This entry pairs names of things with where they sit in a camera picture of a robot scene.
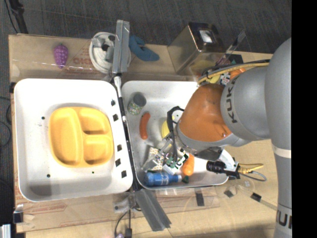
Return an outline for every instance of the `purple toy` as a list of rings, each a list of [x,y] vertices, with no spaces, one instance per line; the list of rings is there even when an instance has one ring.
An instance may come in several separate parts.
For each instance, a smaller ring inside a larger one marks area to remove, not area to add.
[[[63,69],[68,58],[68,48],[63,44],[59,44],[54,48],[54,58],[58,68]]]

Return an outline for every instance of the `yellow cable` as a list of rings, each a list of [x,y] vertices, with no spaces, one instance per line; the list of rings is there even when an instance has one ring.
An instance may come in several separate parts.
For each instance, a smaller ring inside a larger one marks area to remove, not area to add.
[[[263,67],[263,66],[268,66],[269,63],[268,62],[259,62],[259,63],[246,63],[246,64],[242,64],[242,65],[237,65],[235,67],[229,68],[229,69],[225,69],[219,72],[215,72],[212,74],[209,74],[208,76],[203,77],[202,79],[200,79],[198,81],[198,84],[200,85],[202,82],[206,81],[207,79],[211,79],[212,77],[224,74],[226,72],[231,72],[237,69],[241,69],[241,68],[251,68],[251,67]]]
[[[242,173],[242,174],[247,174],[247,173],[250,173],[256,169],[260,169],[264,166],[264,164],[262,163],[255,163],[255,164],[241,164],[239,163],[239,169],[238,169],[238,172],[239,173]],[[251,168],[245,168],[245,167],[242,167],[242,166],[253,166]]]

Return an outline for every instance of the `water bottle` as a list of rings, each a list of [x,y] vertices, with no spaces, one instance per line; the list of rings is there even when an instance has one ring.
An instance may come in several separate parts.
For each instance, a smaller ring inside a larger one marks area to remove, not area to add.
[[[170,175],[167,172],[161,172],[161,173],[147,172],[144,178],[145,185],[149,187],[164,186],[172,182],[179,182],[179,181],[182,181],[181,175]]]

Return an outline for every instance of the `gray box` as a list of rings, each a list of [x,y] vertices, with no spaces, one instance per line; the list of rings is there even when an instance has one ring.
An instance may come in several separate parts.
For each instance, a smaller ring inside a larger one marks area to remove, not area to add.
[[[216,27],[196,22],[189,22],[167,50],[176,73],[190,76],[200,76],[225,54]]]

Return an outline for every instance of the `white sink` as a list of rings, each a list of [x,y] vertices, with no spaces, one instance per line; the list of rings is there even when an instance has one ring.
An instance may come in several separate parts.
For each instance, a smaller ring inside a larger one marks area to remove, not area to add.
[[[216,174],[206,170],[207,160],[195,158],[194,174],[189,177],[189,183],[171,183],[165,186],[147,187],[144,185],[145,173],[141,166],[149,156],[149,147],[156,147],[162,141],[161,126],[166,120],[167,111],[175,106],[185,108],[193,93],[197,90],[196,82],[180,81],[129,81],[122,87],[125,107],[135,93],[145,96],[147,103],[139,115],[127,114],[129,124],[132,154],[139,183],[147,189],[185,188],[220,185],[228,180],[226,174]],[[149,112],[151,118],[147,125],[149,137],[143,140],[139,133],[139,124],[144,112]],[[178,121],[182,112],[176,111],[174,120]]]
[[[25,198],[47,201],[121,193],[130,188],[132,170],[117,93],[111,84],[98,80],[23,79],[15,85],[14,100],[19,188]],[[109,118],[114,153],[105,164],[70,168],[52,156],[50,115],[58,108],[78,106],[98,109]]]

